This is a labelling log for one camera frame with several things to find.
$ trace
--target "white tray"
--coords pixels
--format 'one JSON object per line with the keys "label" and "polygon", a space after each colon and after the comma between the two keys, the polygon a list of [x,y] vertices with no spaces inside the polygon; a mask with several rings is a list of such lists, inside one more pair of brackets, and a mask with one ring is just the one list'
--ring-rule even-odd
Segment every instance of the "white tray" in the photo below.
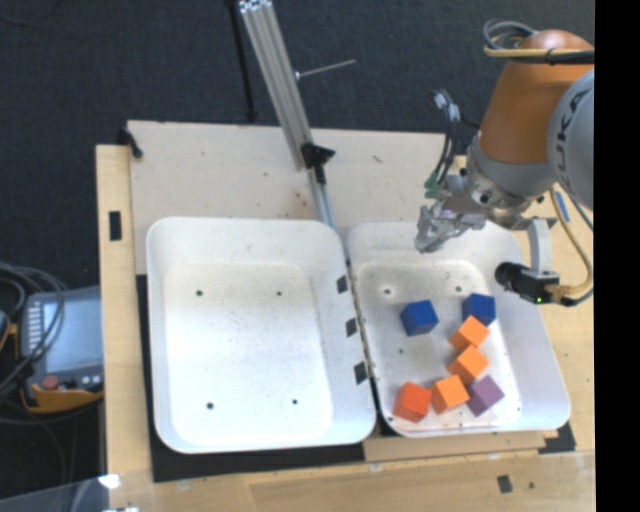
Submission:
{"label": "white tray", "polygon": [[[569,397],[548,339],[540,306],[504,291],[494,279],[504,262],[523,263],[513,235],[494,224],[448,240],[433,254],[413,245],[414,223],[371,222],[347,235],[354,288],[362,315],[381,413],[409,437],[551,430],[569,417]],[[433,407],[417,422],[394,417],[399,387],[406,381],[429,387],[450,373],[457,351],[448,338],[462,323],[462,302],[471,293],[496,301],[496,320],[480,347],[505,397],[476,417],[464,404],[438,415]],[[439,323],[409,337],[400,312],[409,302],[431,300]]]}
{"label": "white tray", "polygon": [[317,221],[170,217],[147,236],[155,425],[215,453],[356,443],[375,424],[343,245]]}

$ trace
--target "wooden table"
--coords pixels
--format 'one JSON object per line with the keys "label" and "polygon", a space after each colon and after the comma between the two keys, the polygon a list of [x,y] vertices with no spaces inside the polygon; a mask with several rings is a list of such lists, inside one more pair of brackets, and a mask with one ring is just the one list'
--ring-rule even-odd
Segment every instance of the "wooden table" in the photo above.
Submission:
{"label": "wooden table", "polygon": [[[279,128],[132,121],[129,129],[144,151],[141,159],[125,146],[96,148],[107,465],[121,477],[111,495],[113,507],[260,512],[595,509],[591,300],[575,308],[542,307],[571,400],[575,450],[540,454],[559,436],[556,431],[426,439],[374,432],[364,441],[362,463],[154,483],[135,285],[136,273],[145,269],[141,248],[146,229],[167,214],[314,218],[315,211],[305,173],[293,169]],[[339,231],[366,220],[417,220],[424,179],[439,157],[442,135],[313,133],[317,144],[336,150],[327,173]],[[226,183],[233,180],[230,188],[220,189],[221,177]],[[269,187],[279,191],[275,197],[262,192]],[[593,257],[591,232],[571,204],[568,209],[576,238]],[[554,216],[549,201],[536,204],[529,214]],[[121,233],[113,231],[116,219]],[[554,269],[563,282],[581,282],[585,270],[565,233],[557,227],[551,234]],[[516,233],[516,238],[528,254],[526,235]]]}

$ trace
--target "block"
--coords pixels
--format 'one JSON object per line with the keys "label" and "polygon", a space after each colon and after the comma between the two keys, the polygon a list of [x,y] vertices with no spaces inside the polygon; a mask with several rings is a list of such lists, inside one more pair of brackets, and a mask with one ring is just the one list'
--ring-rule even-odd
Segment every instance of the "block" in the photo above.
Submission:
{"label": "block", "polygon": [[463,384],[471,384],[484,369],[489,366],[489,360],[475,346],[469,345],[449,365],[447,369],[460,377]]}
{"label": "block", "polygon": [[491,378],[491,375],[487,375],[469,386],[467,405],[473,414],[480,416],[503,398],[504,392],[500,386]]}
{"label": "block", "polygon": [[451,335],[449,343],[461,351],[469,345],[478,348],[488,335],[489,328],[472,315],[468,316],[458,330]]}
{"label": "block", "polygon": [[462,321],[470,315],[489,325],[496,319],[496,299],[491,295],[472,293],[462,303]]}
{"label": "block", "polygon": [[431,391],[431,403],[438,414],[469,400],[469,393],[458,375],[440,379],[431,386]]}
{"label": "block", "polygon": [[430,300],[410,302],[400,313],[407,336],[431,332],[438,324],[438,315]]}
{"label": "block", "polygon": [[405,382],[396,394],[393,414],[418,422],[429,412],[431,404],[431,390],[413,382]]}

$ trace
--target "blue cube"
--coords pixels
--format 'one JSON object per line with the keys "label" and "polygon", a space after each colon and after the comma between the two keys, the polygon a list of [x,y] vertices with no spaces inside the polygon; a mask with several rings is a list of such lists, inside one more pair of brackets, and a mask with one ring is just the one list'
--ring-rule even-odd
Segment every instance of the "blue cube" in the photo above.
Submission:
{"label": "blue cube", "polygon": [[496,319],[496,299],[490,295],[472,293],[462,303],[462,321],[469,315],[475,316],[484,325]]}
{"label": "blue cube", "polygon": [[431,332],[439,321],[430,300],[410,302],[400,313],[400,318],[408,336]]}

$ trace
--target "dark floor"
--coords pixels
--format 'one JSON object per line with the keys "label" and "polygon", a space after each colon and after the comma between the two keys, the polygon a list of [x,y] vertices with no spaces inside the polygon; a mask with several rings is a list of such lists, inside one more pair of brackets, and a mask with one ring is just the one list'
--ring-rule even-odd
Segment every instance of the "dark floor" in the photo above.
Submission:
{"label": "dark floor", "polygon": [[[569,30],[595,45],[595,0],[274,0],[274,7],[295,69],[357,61],[301,81],[319,128],[441,132],[442,114],[427,100],[438,88],[479,122],[502,67],[482,50],[482,26],[493,18]],[[226,4],[2,0],[0,17],[0,261],[42,269],[71,288],[96,284],[96,144],[116,143],[130,119],[246,121]],[[19,23],[30,18],[43,19]],[[244,30],[243,38],[248,45]],[[276,124],[246,50],[258,122]],[[462,146],[472,135],[463,134]],[[98,424],[96,410],[50,431],[1,423],[0,498],[63,480],[52,435],[72,480],[100,474]]]}

